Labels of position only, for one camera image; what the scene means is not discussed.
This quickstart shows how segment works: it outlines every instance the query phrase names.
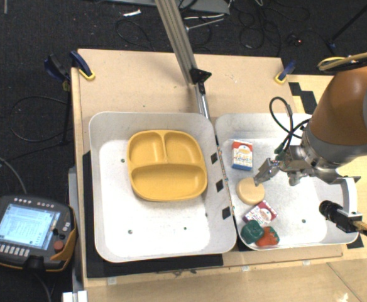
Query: metal pole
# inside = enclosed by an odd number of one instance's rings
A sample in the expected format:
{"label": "metal pole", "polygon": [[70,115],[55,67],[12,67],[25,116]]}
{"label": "metal pole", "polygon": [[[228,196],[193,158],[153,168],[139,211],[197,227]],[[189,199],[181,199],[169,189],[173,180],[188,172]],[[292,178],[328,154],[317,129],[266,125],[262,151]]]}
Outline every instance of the metal pole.
{"label": "metal pole", "polygon": [[[189,86],[193,86],[194,82],[190,76],[190,70],[193,68],[197,69],[197,65],[175,0],[155,0],[155,2],[183,77]],[[195,85],[195,93],[200,114],[210,119],[207,100],[205,94],[200,92],[199,84]]]}

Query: display screen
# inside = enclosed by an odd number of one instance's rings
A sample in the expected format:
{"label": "display screen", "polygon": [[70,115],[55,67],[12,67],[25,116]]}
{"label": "display screen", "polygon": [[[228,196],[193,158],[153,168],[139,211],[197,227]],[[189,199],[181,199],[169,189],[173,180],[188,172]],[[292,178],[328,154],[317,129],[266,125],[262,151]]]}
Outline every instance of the display screen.
{"label": "display screen", "polygon": [[59,211],[9,204],[0,223],[0,241],[46,250]]}

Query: black bracket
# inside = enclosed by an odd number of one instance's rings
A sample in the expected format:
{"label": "black bracket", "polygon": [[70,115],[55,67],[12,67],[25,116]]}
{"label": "black bracket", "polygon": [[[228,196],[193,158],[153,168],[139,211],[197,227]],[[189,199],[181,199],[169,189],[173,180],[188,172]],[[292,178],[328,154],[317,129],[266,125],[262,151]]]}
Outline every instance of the black bracket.
{"label": "black bracket", "polygon": [[189,70],[189,74],[190,78],[192,78],[192,82],[198,84],[201,95],[205,95],[206,89],[204,87],[204,82],[211,76],[211,73],[205,70],[192,68]]}

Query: black floor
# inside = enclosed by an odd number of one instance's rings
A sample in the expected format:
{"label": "black floor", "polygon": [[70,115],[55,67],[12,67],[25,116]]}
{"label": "black floor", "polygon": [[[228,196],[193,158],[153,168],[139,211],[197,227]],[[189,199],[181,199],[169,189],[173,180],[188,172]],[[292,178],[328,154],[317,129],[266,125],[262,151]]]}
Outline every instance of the black floor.
{"label": "black floor", "polygon": [[[77,48],[172,49],[153,7],[141,6],[140,15],[128,18],[136,24],[125,21],[117,26],[124,13],[138,6],[8,0],[5,13],[4,1],[0,0],[0,195],[22,191],[3,164],[6,159],[29,193],[65,202],[67,174],[74,165],[72,124],[70,142],[60,145],[67,94],[45,72],[44,60],[54,53],[69,69],[68,53]],[[316,65],[332,56],[326,42],[366,5],[367,0],[263,0],[261,8],[254,0],[235,0],[224,21],[190,30],[189,36],[195,53],[281,57],[284,64],[297,62],[295,74],[322,74]],[[185,10],[183,15],[198,14]],[[338,56],[367,52],[367,10],[334,43]],[[123,75],[123,64],[116,70]],[[70,270],[45,280],[54,301],[71,290]],[[46,296],[31,274],[0,267],[0,301],[46,301]]]}

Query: green object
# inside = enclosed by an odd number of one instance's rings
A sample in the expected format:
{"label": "green object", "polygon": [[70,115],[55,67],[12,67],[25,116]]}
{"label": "green object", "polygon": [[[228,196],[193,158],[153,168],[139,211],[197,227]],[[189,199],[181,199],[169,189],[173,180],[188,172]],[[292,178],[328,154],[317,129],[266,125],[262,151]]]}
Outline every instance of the green object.
{"label": "green object", "polygon": [[249,223],[241,229],[241,236],[247,244],[255,243],[264,234],[265,231],[256,220],[250,220]]}

